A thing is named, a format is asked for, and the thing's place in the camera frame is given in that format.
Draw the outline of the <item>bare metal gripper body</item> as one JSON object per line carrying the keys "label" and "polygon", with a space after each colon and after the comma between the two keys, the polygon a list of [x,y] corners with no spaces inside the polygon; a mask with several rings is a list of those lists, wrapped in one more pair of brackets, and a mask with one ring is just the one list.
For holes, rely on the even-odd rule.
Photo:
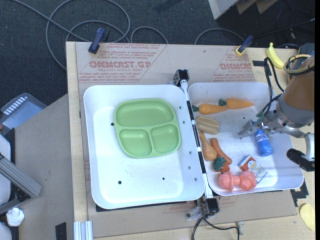
{"label": "bare metal gripper body", "polygon": [[305,138],[308,135],[307,132],[301,131],[302,124],[292,121],[285,115],[267,114],[264,118],[259,119],[257,124],[270,134],[284,133],[295,138]]}

